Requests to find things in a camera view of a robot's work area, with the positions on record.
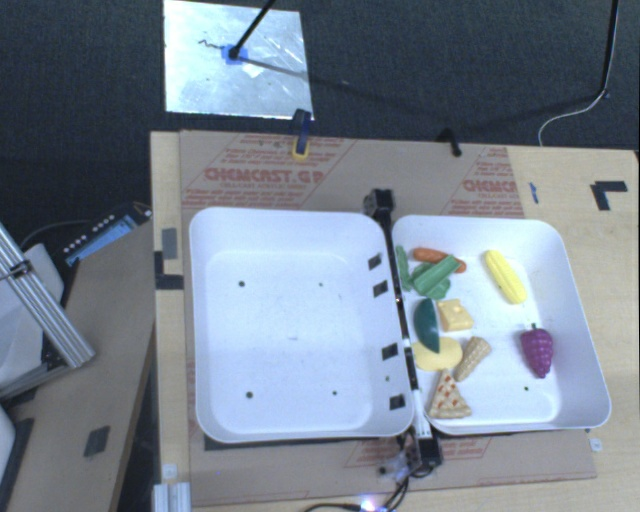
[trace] toy food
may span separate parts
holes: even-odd
[[[413,257],[417,261],[426,261],[428,263],[440,263],[447,256],[448,254],[446,252],[438,251],[436,249],[427,249],[425,247],[418,247],[413,250]],[[458,258],[455,260],[460,263],[460,267],[455,272],[456,274],[462,274],[462,272],[467,270],[467,264]]]
[[[411,290],[411,276],[409,275],[409,262],[407,261],[407,253],[401,245],[396,245],[396,262],[398,263],[398,274],[400,275],[400,284],[406,292]]]
[[[538,329],[536,324],[531,327],[530,331],[520,335],[520,342],[529,366],[538,377],[544,379],[551,369],[553,338],[544,329]]]
[[[440,352],[440,337],[438,336],[438,320],[436,310],[430,299],[423,299],[413,312],[413,326],[420,343],[433,352]]]
[[[471,416],[471,408],[460,395],[458,386],[448,370],[444,370],[440,375],[428,415],[442,419]]]
[[[442,300],[436,304],[443,331],[463,331],[473,327],[473,318],[460,304],[460,299]]]
[[[527,299],[527,290],[502,253],[496,250],[487,251],[484,253],[484,260],[507,300],[512,304],[523,303]]]
[[[453,256],[449,255],[441,262],[436,263],[433,267],[417,275],[413,279],[413,287],[420,295],[431,297],[430,292],[458,268],[460,268],[460,263],[458,263]]]
[[[480,364],[485,357],[491,352],[491,345],[486,340],[478,336],[474,336],[469,340],[467,346],[464,347],[462,361],[453,371],[453,377],[461,382],[466,379],[476,366]]]
[[[462,360],[462,347],[452,338],[440,338],[440,352],[429,350],[422,343],[411,345],[416,365],[425,372],[455,368]]]
[[[413,282],[414,279],[422,275],[433,266],[433,263],[421,263],[420,265],[418,265],[413,269],[413,272],[411,272],[411,282]],[[449,288],[451,288],[451,281],[449,281],[449,279],[443,279],[429,290],[428,297],[433,300],[444,299],[447,296]]]

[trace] orange carrot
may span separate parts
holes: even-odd
[[[438,251],[436,249],[427,249],[425,247],[418,247],[413,250],[413,257],[417,261],[426,261],[428,263],[439,263],[447,256],[448,254],[446,252]],[[464,261],[458,258],[455,258],[455,260],[460,263],[460,267],[456,270],[456,274],[461,274],[467,270],[467,264]]]

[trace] green vegetable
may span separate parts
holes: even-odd
[[[423,299],[413,313],[413,326],[420,343],[433,352],[440,352],[440,336],[438,336],[438,321],[433,301]]]
[[[416,274],[416,271],[420,269],[422,265],[419,265],[418,268],[414,270],[414,274]],[[449,255],[432,267],[418,272],[412,280],[413,287],[420,295],[424,295],[425,297],[444,298],[442,290],[444,289],[444,293],[446,294],[451,283],[446,285],[443,284],[443,282],[459,267],[460,263],[458,263],[453,256]]]
[[[398,274],[402,289],[406,292],[411,290],[411,277],[409,276],[409,261],[407,253],[401,245],[396,245],[396,261],[398,263]]]

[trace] toy corn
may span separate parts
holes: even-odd
[[[462,354],[462,361],[453,371],[453,378],[458,382],[463,381],[491,352],[491,345],[483,338],[474,336],[469,340]]]
[[[522,304],[527,299],[527,290],[502,253],[496,250],[487,251],[484,260],[507,300],[512,304]]]

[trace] pizza slice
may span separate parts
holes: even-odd
[[[432,418],[440,419],[471,416],[471,408],[460,395],[460,390],[449,370],[444,370],[440,374],[428,414]]]

